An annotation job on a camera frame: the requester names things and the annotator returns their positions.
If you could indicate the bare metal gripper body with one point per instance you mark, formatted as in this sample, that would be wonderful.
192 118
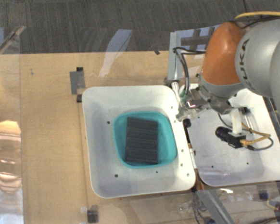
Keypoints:
203 100

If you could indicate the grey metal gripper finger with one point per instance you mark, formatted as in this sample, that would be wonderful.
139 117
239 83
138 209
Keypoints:
181 111
192 113

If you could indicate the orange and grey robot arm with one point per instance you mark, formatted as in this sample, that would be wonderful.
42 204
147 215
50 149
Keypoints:
254 61

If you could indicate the teal bowl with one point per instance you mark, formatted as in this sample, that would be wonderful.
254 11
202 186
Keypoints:
167 140

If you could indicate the black ribbed rectangular block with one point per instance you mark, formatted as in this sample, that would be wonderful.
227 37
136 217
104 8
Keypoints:
141 140

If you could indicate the white plastic tray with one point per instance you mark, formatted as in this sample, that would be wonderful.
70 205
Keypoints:
101 141
231 167

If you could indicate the black cylinder on white bracket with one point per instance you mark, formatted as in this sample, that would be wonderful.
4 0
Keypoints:
230 135

